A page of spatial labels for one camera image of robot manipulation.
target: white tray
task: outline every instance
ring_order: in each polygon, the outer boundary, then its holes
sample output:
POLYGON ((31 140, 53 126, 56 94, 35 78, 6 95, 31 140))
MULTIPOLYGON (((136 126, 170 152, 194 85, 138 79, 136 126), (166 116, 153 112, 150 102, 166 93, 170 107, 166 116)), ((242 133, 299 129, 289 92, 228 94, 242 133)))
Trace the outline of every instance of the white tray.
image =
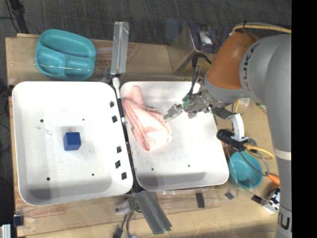
MULTIPOLYGON (((139 86, 144 102, 165 115, 173 104, 181 104, 191 82, 128 82, 121 97, 139 86)), ((138 183, 146 190, 172 190, 219 185, 229 177, 228 164, 213 115, 198 113, 189 119, 183 112, 172 119, 172 141, 155 151, 146 151, 136 141, 128 121, 128 135, 138 183)))
POLYGON ((122 195, 131 189, 131 167, 109 85, 22 82, 14 87, 12 101, 18 185, 24 201, 46 205, 122 195), (79 150, 64 150, 66 132, 80 132, 79 150))

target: pink cloth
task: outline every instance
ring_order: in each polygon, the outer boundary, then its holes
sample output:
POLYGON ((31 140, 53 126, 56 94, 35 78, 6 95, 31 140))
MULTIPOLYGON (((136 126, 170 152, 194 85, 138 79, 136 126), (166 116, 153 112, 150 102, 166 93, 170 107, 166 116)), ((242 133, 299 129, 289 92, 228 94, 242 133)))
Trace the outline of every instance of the pink cloth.
POLYGON ((138 86, 133 86, 127 93, 123 99, 123 106, 142 148, 152 151, 171 141, 170 123, 164 122, 163 116, 157 109, 145 106, 138 86))

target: teal bowl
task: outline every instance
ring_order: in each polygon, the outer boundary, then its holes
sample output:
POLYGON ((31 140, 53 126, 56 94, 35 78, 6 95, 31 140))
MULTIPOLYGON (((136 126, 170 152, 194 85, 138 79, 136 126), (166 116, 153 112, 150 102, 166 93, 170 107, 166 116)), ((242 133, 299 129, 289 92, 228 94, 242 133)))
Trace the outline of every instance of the teal bowl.
POLYGON ((57 29, 43 32, 35 51, 38 70, 58 80, 87 80, 94 72, 95 62, 96 47, 92 41, 57 29))
MULTIPOLYGON (((262 167, 255 157, 252 157, 245 151, 242 151, 241 154, 256 170, 263 173, 262 167)), ((256 188, 261 184, 263 176, 252 169, 239 152, 231 155, 228 165, 230 173, 229 181, 235 186, 250 189, 256 188)))

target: blue cube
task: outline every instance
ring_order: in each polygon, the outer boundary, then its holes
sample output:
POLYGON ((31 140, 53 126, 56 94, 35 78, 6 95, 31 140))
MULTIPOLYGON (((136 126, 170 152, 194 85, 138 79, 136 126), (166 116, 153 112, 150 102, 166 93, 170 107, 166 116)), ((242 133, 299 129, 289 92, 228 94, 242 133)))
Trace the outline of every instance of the blue cube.
POLYGON ((66 132, 63 141, 65 151, 78 150, 81 146, 79 132, 66 132))

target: white band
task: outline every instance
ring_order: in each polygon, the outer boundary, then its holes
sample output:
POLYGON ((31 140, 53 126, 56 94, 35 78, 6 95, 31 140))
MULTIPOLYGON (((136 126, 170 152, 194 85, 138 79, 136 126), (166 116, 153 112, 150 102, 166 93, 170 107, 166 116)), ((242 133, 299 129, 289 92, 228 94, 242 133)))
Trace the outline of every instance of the white band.
POLYGON ((287 160, 287 161, 292 160, 292 153, 291 152, 284 152, 284 151, 281 151, 281 150, 274 148, 274 153, 277 157, 279 157, 283 160, 287 160))

